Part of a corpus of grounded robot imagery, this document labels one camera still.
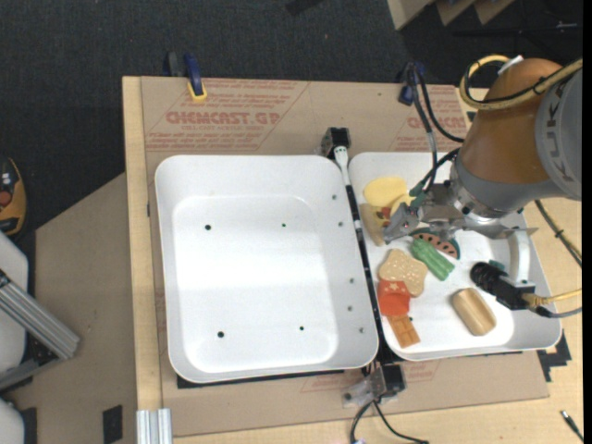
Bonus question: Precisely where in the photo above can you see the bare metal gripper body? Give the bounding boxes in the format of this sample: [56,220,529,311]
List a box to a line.
[414,185,540,244]

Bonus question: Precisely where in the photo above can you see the yellow flat toy piece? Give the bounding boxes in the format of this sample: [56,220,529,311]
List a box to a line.
[389,192,417,216]

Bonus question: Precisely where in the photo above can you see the toy pizza slice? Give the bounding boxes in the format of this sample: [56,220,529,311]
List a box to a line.
[359,202,394,248]

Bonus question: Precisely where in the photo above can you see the yellow round crisp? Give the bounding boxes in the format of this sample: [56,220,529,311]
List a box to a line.
[363,176,409,208]

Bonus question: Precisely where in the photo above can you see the toy watermelon slice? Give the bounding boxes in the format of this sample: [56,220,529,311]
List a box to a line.
[410,228,462,261]

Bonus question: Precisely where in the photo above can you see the thin black and white rod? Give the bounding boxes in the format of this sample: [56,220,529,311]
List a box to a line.
[333,145,388,367]

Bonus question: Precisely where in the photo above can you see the tan toy bread slice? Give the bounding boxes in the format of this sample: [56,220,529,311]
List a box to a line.
[377,248,429,299]

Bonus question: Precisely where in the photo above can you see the green toy asparagus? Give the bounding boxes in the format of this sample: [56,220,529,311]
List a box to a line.
[409,238,456,282]

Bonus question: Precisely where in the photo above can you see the red toy packet with star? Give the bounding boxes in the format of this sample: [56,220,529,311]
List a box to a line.
[376,279,413,318]

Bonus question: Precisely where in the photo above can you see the white plastic tray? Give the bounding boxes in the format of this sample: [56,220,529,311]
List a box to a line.
[154,154,381,385]
[346,151,563,363]

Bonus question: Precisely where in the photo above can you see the orange toy biscuit bar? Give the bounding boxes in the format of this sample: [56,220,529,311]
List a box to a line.
[387,314,422,350]

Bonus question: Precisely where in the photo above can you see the tan toy bread roll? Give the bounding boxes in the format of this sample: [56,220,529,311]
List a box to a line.
[450,287,498,338]

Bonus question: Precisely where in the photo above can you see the brown cardboard board, red print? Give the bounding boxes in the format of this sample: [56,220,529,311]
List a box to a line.
[140,75,551,438]

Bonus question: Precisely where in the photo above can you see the black cylinder on white bracket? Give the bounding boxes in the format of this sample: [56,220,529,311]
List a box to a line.
[469,228,537,312]

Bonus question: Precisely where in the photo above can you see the black block with thin wires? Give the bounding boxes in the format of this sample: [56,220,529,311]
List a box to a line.
[322,126,352,158]
[341,362,408,407]

